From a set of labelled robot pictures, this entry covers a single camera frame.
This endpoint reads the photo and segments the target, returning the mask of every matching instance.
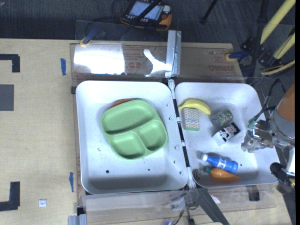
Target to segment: gray square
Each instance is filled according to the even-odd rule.
[[[14,110],[14,85],[0,84],[0,111]]]

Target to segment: orange and black device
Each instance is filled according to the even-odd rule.
[[[156,30],[168,30],[172,21],[172,12],[169,5],[158,3],[148,14],[137,21],[139,15],[153,3],[153,0],[130,0],[120,20],[122,23],[137,27],[152,27]]]

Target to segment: water bottle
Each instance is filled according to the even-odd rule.
[[[239,164],[236,161],[231,161],[225,157],[215,156],[210,157],[207,154],[202,154],[201,160],[209,162],[214,167],[218,167],[230,173],[235,173],[238,170]]]

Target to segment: wooden surface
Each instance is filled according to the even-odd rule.
[[[73,100],[70,93],[70,40],[0,39],[0,53],[21,57],[21,72],[11,72],[10,61],[0,61],[0,84],[15,85],[13,112],[0,111],[0,201],[8,200],[11,181],[21,183],[18,210],[0,212],[3,225],[67,224],[76,213],[76,152]],[[66,60],[66,76],[60,59]],[[74,173],[74,190],[69,175]],[[39,207],[39,199],[47,199]],[[265,209],[225,212],[230,224],[291,224],[281,194],[274,192]],[[212,224],[207,215],[197,224]],[[161,219],[126,225],[160,225]],[[187,225],[183,217],[178,225]]]

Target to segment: yellow banana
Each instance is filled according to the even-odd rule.
[[[179,106],[179,109],[182,110],[183,108],[196,108],[208,115],[211,114],[210,107],[203,101],[198,99],[188,99],[186,100],[181,106]]]

